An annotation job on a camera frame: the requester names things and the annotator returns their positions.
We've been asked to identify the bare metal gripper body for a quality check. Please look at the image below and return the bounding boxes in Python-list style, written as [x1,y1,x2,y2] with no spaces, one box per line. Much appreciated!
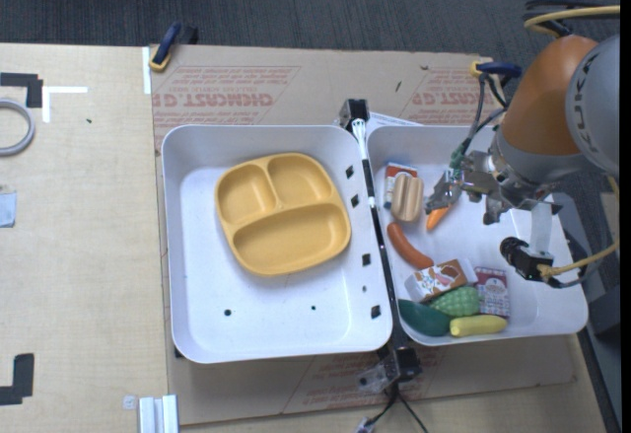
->
[457,149,563,215]

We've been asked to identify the yellow banana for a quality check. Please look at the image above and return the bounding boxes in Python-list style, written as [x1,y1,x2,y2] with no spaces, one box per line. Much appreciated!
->
[449,314,509,339]

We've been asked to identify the black block with thin wires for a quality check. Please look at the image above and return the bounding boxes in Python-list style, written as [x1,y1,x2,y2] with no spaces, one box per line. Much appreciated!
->
[338,98,371,127]
[356,346,424,394]

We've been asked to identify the dark green vegetable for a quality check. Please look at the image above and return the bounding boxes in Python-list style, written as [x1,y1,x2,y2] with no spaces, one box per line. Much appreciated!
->
[397,298,453,338]

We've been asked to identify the light green grapes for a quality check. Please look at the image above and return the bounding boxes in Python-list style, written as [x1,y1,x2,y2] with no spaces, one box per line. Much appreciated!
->
[428,286,482,319]

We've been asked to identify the black cylinder on white bracket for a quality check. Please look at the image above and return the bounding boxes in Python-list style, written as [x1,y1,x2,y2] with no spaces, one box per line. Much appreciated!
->
[499,201,556,282]

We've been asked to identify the orange carrot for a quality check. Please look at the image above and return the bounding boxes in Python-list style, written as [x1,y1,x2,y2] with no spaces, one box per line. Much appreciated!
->
[425,203,455,232]

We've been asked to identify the white plastic tray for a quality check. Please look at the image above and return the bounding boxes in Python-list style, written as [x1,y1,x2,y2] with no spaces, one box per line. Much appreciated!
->
[367,124,591,347]
[161,123,394,365]

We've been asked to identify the tan hot dog bun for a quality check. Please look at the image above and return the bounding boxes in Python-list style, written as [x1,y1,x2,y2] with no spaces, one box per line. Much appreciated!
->
[390,173,426,224]

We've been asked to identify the orange sausage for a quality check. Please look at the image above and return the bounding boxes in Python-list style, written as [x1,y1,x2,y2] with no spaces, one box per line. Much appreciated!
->
[386,222,436,270]

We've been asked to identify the red and white carton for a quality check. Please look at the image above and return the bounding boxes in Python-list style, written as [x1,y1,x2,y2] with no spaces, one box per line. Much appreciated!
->
[383,162,419,210]

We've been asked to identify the brown cardboard board red print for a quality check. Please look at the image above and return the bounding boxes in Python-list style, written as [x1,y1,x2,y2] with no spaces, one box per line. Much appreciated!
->
[149,43,578,427]

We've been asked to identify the brown and white carton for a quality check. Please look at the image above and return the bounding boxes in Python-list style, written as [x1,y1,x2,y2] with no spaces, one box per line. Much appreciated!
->
[403,258,477,305]

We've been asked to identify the pink and red carton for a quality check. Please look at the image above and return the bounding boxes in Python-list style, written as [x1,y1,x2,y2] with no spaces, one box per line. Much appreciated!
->
[473,266,512,320]

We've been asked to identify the thin black and white rod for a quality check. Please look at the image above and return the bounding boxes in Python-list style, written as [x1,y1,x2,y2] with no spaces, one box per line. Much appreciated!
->
[351,118,396,349]

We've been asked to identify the white paper sheet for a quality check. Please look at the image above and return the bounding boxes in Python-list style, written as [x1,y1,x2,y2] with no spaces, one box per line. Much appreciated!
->
[367,110,425,128]

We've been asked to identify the yellow divided plate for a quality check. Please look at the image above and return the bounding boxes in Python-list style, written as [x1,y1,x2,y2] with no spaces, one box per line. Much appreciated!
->
[214,152,353,278]

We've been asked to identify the white tape roll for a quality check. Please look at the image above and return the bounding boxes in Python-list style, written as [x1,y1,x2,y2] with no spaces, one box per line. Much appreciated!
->
[0,98,36,157]

